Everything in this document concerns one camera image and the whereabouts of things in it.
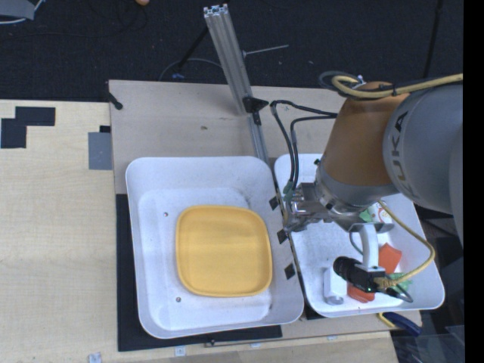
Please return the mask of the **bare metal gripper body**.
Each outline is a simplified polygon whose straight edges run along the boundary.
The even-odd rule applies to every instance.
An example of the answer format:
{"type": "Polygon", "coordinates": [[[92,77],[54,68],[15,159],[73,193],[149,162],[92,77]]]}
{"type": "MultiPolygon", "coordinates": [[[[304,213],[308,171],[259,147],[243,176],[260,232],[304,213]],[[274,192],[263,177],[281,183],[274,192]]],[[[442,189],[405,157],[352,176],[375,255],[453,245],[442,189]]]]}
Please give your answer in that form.
{"type": "Polygon", "coordinates": [[[295,188],[285,189],[284,230],[299,232],[310,224],[336,223],[344,231],[354,231],[362,223],[362,207],[353,206],[334,196],[326,185],[302,182],[295,188]]]}

